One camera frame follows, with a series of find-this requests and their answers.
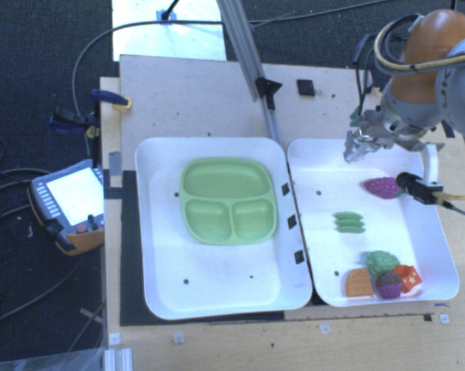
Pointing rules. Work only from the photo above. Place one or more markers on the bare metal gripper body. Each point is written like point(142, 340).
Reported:
point(387, 134)

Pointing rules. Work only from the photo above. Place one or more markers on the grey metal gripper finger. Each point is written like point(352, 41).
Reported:
point(350, 150)
point(364, 149)

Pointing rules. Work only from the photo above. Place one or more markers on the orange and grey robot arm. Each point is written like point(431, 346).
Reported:
point(437, 41)

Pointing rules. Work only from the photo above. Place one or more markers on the purple grapes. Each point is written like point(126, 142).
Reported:
point(381, 187)

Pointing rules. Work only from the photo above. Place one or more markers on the green pea pods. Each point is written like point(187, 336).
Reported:
point(348, 222)

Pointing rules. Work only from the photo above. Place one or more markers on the black block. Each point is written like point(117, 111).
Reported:
point(306, 87)

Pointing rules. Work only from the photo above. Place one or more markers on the white plastic tray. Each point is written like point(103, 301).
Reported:
point(217, 276)
point(387, 230)

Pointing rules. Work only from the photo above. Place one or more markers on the green broccoli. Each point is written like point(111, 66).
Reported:
point(381, 262)

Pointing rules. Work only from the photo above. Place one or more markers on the green divided plate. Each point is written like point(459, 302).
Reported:
point(226, 180)

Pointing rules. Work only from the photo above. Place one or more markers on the orange waffle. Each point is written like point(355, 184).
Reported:
point(358, 283)

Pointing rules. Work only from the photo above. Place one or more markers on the red box with white star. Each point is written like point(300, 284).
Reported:
point(411, 278)

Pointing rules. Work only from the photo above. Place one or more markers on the purple cupcake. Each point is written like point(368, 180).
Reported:
point(389, 286)

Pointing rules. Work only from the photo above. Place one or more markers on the pale flat board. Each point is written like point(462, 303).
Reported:
point(186, 99)

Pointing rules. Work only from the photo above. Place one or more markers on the black cylinder on white bracket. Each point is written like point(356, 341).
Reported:
point(414, 186)

